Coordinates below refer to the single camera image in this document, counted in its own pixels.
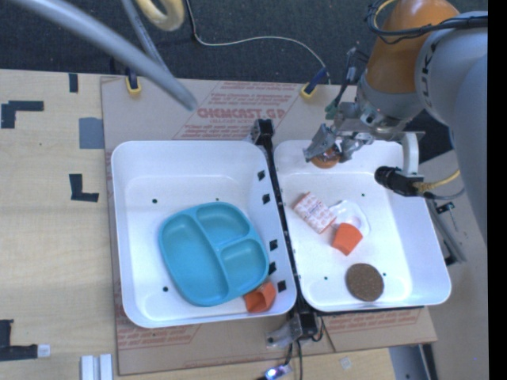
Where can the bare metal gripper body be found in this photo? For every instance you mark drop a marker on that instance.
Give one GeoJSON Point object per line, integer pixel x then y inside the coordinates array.
{"type": "Point", "coordinates": [356, 123]}

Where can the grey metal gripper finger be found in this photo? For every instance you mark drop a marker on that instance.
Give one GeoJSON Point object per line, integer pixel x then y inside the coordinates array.
{"type": "Point", "coordinates": [321, 143]}
{"type": "Point", "coordinates": [350, 147]}

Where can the orange round toy food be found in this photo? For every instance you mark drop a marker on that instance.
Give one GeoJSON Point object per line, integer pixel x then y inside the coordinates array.
{"type": "Point", "coordinates": [325, 163]}

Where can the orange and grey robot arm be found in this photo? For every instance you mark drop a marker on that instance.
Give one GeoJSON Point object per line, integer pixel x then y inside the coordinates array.
{"type": "Point", "coordinates": [447, 73]}

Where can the white plastic cup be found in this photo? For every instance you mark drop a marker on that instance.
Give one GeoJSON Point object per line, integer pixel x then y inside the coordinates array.
{"type": "Point", "coordinates": [350, 211]}

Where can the thin black rod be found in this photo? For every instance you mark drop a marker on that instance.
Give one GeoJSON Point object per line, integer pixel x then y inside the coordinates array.
{"type": "Point", "coordinates": [283, 212]}

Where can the white plastic tray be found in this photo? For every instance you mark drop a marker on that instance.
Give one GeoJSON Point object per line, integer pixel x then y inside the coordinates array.
{"type": "Point", "coordinates": [190, 164]}
{"type": "Point", "coordinates": [396, 232]}

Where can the brown round biscuit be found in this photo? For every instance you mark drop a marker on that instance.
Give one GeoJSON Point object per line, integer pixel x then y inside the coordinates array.
{"type": "Point", "coordinates": [364, 282]}

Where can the blue divided plate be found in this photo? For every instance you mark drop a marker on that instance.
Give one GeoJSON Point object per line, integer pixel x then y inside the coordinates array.
{"type": "Point", "coordinates": [210, 251]}

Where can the brown cardboard board red print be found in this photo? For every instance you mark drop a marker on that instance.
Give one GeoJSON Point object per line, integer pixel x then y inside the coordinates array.
{"type": "Point", "coordinates": [158, 117]}

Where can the black cylinder on white bracket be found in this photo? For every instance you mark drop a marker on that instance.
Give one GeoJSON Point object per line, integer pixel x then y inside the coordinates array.
{"type": "Point", "coordinates": [396, 180]}

